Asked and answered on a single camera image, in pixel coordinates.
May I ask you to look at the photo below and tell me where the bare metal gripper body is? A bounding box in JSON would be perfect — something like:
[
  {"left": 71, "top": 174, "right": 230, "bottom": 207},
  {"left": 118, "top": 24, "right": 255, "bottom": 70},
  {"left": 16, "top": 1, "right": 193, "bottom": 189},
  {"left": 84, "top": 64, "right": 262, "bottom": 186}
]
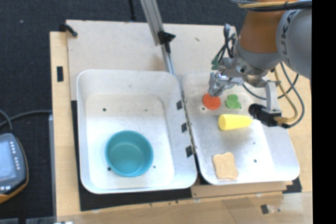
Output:
[{"left": 222, "top": 56, "right": 268, "bottom": 88}]

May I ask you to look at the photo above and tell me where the orange round slice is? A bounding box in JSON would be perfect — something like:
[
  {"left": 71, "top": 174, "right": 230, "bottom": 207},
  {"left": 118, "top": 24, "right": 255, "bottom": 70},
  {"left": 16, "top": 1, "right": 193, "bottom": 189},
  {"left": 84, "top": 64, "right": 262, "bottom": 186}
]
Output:
[{"left": 202, "top": 93, "right": 222, "bottom": 110}]

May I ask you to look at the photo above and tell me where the green broccoli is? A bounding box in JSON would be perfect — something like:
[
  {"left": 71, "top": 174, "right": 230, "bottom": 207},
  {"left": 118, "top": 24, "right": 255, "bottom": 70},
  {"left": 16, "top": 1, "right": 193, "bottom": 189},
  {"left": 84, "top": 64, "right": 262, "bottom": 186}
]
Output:
[{"left": 224, "top": 94, "right": 242, "bottom": 110}]

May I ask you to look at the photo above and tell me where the yellow cone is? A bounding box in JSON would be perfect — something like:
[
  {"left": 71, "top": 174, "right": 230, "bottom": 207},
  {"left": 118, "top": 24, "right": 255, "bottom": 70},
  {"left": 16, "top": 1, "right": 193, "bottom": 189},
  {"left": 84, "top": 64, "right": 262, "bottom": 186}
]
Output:
[{"left": 218, "top": 113, "right": 254, "bottom": 131}]

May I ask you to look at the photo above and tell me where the white plastic tray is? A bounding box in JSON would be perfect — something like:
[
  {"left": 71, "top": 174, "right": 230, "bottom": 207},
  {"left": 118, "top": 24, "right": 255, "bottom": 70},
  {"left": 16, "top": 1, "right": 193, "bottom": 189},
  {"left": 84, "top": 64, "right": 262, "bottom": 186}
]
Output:
[
  {"left": 181, "top": 71, "right": 301, "bottom": 186},
  {"left": 76, "top": 69, "right": 198, "bottom": 195}
]

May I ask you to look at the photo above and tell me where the beige bread slice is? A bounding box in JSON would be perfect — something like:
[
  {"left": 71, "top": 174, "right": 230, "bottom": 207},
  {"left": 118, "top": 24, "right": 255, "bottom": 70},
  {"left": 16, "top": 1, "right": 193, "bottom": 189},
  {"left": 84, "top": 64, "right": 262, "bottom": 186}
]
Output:
[{"left": 212, "top": 152, "right": 239, "bottom": 182}]

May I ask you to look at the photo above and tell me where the teal bowl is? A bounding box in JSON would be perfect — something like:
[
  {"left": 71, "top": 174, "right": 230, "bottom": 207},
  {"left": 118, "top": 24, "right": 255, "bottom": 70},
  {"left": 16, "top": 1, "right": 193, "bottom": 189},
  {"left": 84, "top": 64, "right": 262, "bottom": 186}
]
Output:
[{"left": 104, "top": 130, "right": 154, "bottom": 178}]

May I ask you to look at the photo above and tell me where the pale wood board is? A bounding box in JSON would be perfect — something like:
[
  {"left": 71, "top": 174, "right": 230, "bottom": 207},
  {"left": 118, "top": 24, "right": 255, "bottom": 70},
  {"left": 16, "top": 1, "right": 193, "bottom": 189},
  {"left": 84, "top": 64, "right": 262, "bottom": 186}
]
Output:
[{"left": 65, "top": 19, "right": 293, "bottom": 199}]

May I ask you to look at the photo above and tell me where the black cylinder on white bracket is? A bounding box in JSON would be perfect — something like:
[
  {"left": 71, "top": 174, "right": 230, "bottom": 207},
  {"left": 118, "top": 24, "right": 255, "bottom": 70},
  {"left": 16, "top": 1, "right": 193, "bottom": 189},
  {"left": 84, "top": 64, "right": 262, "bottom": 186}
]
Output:
[{"left": 248, "top": 80, "right": 283, "bottom": 127}]

